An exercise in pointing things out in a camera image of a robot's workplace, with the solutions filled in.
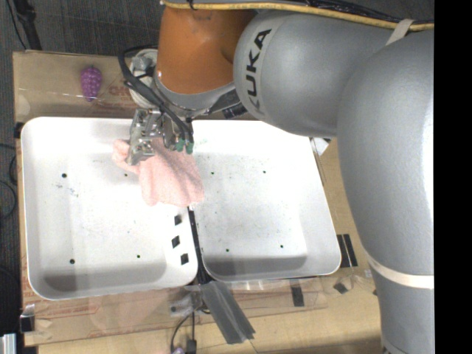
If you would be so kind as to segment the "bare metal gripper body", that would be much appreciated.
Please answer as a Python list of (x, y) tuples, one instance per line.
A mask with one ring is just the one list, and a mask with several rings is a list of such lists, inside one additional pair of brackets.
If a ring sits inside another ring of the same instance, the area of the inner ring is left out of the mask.
[(193, 150), (192, 111), (179, 106), (138, 108), (130, 127), (130, 150), (155, 150), (158, 140), (168, 150)]

